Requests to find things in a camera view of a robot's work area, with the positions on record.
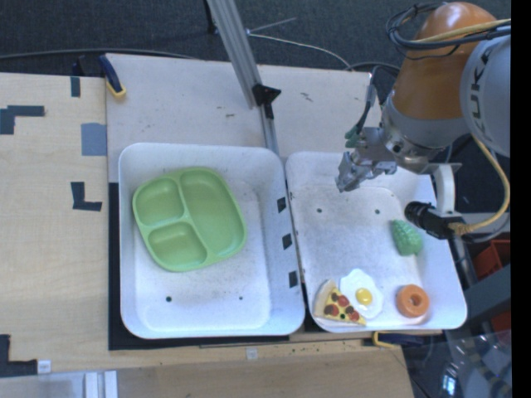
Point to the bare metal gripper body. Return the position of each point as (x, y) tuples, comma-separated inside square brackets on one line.
[(383, 149)]

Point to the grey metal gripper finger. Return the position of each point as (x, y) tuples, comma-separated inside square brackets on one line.
[(345, 174), (365, 174)]

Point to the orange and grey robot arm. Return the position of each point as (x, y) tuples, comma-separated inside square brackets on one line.
[(435, 81)]

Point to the white plastic tray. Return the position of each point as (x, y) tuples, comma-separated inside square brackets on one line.
[(348, 239), (215, 297)]

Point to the green grapes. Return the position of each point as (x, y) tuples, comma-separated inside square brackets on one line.
[(407, 239)]

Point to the white fried egg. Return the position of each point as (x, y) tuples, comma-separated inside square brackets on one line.
[(365, 294)]

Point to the pizza slice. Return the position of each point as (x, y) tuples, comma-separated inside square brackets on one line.
[(336, 305)]

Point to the orange doughnut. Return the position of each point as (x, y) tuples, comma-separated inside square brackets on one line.
[(412, 302)]

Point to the green divided plate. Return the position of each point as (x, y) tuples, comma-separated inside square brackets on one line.
[(195, 218)]

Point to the black cylinder on white bracket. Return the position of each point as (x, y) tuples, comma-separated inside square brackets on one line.
[(431, 218)]

